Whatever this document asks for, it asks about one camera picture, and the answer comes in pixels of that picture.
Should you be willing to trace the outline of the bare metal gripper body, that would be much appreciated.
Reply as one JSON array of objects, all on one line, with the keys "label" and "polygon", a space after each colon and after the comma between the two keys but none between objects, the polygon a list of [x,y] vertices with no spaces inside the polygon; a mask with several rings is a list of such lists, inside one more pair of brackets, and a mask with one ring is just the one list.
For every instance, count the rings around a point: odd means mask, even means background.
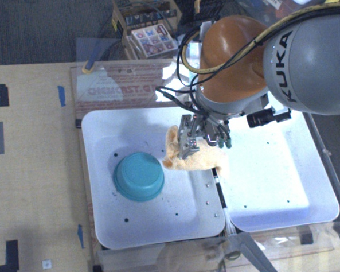
[{"label": "bare metal gripper body", "polygon": [[228,125],[199,114],[183,115],[177,136],[180,149],[199,148],[201,141],[210,147],[231,145]]}]

